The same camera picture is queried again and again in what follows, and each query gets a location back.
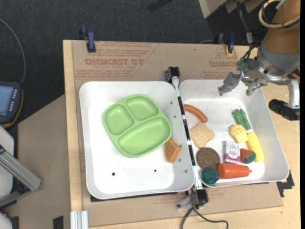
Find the red toy strawberry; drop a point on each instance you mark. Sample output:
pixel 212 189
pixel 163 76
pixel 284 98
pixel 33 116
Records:
pixel 247 156

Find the yellow toy fries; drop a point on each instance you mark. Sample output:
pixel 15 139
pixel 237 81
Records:
pixel 238 133

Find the yellow toy corn cob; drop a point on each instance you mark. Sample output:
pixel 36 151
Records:
pixel 255 147

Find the orange toy sausage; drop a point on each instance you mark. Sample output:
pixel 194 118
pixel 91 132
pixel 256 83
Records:
pixel 196 112

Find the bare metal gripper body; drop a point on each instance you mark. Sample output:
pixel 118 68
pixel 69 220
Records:
pixel 267 74

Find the green toy broccoli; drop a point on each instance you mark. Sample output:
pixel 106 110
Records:
pixel 210 175

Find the orange toy carrot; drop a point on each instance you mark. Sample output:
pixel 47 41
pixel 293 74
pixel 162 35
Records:
pixel 232 171

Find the thin black and white rod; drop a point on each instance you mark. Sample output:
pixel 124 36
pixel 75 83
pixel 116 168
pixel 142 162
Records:
pixel 184 118

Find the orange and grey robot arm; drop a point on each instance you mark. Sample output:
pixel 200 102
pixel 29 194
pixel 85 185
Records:
pixel 283 39

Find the orange toy waffle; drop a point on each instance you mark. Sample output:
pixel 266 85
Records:
pixel 172 150

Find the green divided plate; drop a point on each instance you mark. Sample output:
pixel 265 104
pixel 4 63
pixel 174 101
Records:
pixel 140 132

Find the beige toy bread slice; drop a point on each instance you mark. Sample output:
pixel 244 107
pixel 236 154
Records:
pixel 202 135

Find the brown round toy patty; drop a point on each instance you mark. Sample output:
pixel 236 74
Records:
pixel 207 157

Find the brown cardboard board red print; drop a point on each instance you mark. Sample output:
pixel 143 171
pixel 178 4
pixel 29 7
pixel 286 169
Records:
pixel 147 56

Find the black cylinder on white bracket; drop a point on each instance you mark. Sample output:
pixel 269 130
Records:
pixel 284 108

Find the green toy asparagus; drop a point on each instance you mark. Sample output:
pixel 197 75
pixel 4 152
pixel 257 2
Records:
pixel 241 118

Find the white plastic tray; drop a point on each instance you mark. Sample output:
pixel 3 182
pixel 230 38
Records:
pixel 214 92
pixel 133 175

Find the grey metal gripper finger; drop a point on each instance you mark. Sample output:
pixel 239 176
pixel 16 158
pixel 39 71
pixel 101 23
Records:
pixel 229 82
pixel 253 88

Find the small pink and white carton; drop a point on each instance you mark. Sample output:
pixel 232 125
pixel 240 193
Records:
pixel 231 153

